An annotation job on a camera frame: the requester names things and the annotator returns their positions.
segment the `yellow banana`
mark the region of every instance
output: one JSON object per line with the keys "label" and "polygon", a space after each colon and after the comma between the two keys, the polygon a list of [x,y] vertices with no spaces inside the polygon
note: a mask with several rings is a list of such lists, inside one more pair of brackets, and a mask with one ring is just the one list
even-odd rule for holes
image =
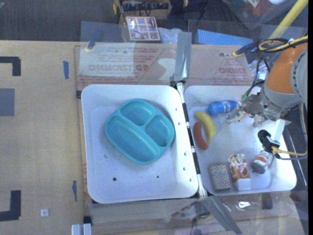
{"label": "yellow banana", "polygon": [[211,118],[209,114],[202,112],[202,111],[196,111],[195,114],[196,114],[196,117],[204,124],[205,130],[207,133],[207,142],[211,143],[212,138],[216,134],[216,126],[215,126],[213,119]]}

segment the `toy can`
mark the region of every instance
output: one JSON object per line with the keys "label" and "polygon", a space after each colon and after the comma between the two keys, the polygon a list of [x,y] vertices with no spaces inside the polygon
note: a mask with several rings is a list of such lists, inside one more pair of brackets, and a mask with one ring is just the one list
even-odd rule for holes
{"label": "toy can", "polygon": [[254,159],[252,163],[252,169],[256,173],[263,174],[265,171],[270,167],[272,161],[273,161],[273,154],[267,152],[267,151],[261,151],[258,156]]}

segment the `white tray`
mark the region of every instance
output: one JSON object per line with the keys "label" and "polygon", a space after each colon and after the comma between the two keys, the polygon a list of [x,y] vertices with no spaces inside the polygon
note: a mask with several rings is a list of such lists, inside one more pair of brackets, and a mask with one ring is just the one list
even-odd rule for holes
{"label": "white tray", "polygon": [[[214,101],[236,100],[240,101],[241,95],[247,91],[245,86],[191,86],[185,91],[185,101],[193,128],[196,123],[194,113],[197,110],[206,111],[207,106]],[[255,156],[263,149],[258,139],[261,129],[267,130],[274,135],[274,121],[266,121],[261,127],[253,127],[253,119],[245,116],[241,122],[226,123],[229,113],[212,116],[217,132],[212,143],[206,151],[200,150],[197,145],[197,155],[203,179],[204,187],[212,194],[234,195],[271,191],[291,190],[295,187],[297,178],[291,161],[274,159],[271,167],[264,174],[252,172],[250,166]],[[287,150],[283,137],[279,140],[280,149]],[[224,192],[215,192],[211,183],[208,167],[210,165],[225,164],[230,175],[227,164],[228,157],[233,153],[244,153],[248,162],[251,175],[251,190],[238,191],[232,184],[232,189]]]}
{"label": "white tray", "polygon": [[[149,165],[138,165],[105,136],[109,116],[127,100],[141,98],[158,107],[174,124],[175,139]],[[89,85],[82,91],[87,186],[98,203],[188,198],[198,190],[197,174],[179,93],[169,86]]]}

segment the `blue water bottle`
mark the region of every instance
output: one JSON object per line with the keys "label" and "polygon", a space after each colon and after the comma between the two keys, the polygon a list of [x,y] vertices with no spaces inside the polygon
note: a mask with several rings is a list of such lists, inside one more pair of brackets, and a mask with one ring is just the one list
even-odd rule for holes
{"label": "blue water bottle", "polygon": [[208,110],[210,115],[231,112],[240,102],[226,100],[209,104]]}

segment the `yellow pole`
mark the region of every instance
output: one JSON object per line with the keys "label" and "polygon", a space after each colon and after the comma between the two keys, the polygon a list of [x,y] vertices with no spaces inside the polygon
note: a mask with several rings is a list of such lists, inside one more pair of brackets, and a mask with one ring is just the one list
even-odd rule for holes
{"label": "yellow pole", "polygon": [[309,0],[298,0],[268,39],[280,38],[308,3]]}

